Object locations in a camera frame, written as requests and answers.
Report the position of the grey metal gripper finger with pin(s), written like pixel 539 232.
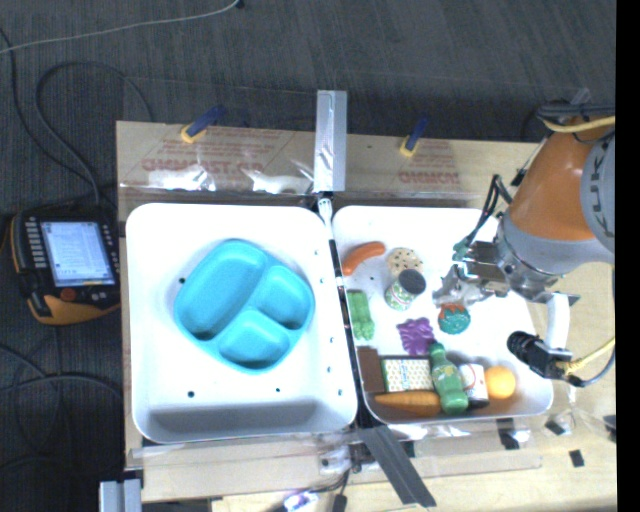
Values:
pixel 448 286
pixel 475 295

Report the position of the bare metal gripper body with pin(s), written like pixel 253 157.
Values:
pixel 487 267

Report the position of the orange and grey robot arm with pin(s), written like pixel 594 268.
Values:
pixel 550 200

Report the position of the teal and red round can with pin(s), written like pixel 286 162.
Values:
pixel 454 319

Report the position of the white plastic tray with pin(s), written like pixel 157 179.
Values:
pixel 500 330
pixel 155 320

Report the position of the green and white small can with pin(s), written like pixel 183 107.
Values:
pixel 400 295

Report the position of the beige chocolate chip biscuit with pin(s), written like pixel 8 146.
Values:
pixel 402 257

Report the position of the purple toy grapes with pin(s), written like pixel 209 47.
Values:
pixel 416 336

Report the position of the white can with red label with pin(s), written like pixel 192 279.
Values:
pixel 476 382

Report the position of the green plastic bottle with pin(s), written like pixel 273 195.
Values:
pixel 447 380

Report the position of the orange toy fruit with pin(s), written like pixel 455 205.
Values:
pixel 500 382

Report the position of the orange toy sausage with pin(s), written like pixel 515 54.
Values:
pixel 362 254

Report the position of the green toy pea pod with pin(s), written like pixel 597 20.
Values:
pixel 361 315

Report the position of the white and green carton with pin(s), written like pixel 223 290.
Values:
pixel 406 375

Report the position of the brown rectangular block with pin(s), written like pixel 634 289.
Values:
pixel 369 367

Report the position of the orange toy carrot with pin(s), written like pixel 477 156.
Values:
pixel 410 401

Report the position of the brown cardboard board, red print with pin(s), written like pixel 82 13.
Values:
pixel 500 465

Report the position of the blue divided plate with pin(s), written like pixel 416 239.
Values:
pixel 225 285

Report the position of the black cylinder on white bracket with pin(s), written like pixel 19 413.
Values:
pixel 542 356

